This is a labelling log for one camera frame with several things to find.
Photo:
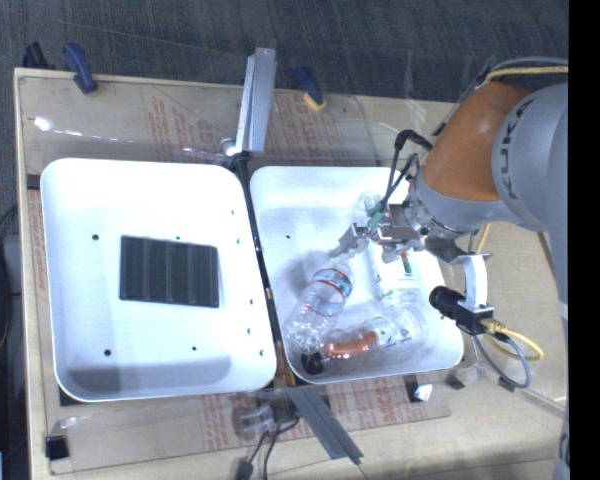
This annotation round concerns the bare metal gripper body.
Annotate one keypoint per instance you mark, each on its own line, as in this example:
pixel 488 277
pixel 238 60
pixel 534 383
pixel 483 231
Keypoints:
pixel 400 228

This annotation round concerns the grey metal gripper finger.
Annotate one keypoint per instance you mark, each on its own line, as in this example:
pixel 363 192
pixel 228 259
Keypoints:
pixel 391 254
pixel 350 240

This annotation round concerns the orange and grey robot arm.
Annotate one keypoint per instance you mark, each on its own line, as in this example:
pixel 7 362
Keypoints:
pixel 525 158

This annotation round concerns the clear plastic bottle green label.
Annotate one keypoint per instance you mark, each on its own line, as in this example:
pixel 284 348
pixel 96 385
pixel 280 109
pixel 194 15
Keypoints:
pixel 395 280

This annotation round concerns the white plastic tray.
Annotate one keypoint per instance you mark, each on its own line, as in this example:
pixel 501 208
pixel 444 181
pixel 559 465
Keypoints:
pixel 130 338
pixel 305 208

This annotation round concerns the clear plastic bottle red label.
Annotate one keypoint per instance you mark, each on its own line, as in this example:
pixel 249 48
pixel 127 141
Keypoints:
pixel 325 293

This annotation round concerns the clear plastic bottle white label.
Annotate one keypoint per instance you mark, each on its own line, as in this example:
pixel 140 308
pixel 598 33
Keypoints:
pixel 400 327

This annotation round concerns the orange sausage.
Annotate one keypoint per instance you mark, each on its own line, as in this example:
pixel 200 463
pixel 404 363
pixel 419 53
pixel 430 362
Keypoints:
pixel 350 345

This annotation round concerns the black round cap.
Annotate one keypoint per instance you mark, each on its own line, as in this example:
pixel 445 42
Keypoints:
pixel 312 363

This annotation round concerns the black ribbed rectangular pad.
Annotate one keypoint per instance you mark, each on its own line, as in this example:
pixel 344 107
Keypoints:
pixel 169 272

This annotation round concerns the brown cardboard board red print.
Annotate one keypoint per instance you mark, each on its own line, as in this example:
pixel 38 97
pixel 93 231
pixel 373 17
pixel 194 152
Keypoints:
pixel 190 113

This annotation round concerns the black cylinder on white bracket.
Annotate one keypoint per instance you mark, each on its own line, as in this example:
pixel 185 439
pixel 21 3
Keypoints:
pixel 455 305

